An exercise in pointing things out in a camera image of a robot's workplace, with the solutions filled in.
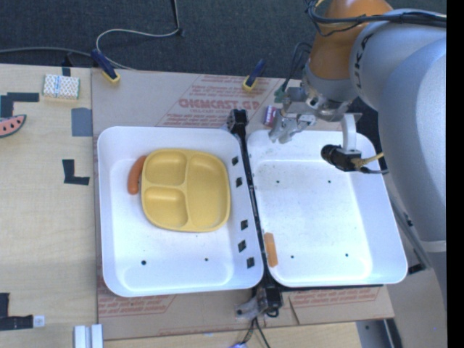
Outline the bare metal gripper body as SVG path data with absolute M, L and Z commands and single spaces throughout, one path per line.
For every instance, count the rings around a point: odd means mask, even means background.
M 280 113 L 285 118 L 298 121 L 321 119 L 326 122 L 338 122 L 353 101 L 354 99 L 331 99 L 311 87 L 291 87 L 284 93 Z

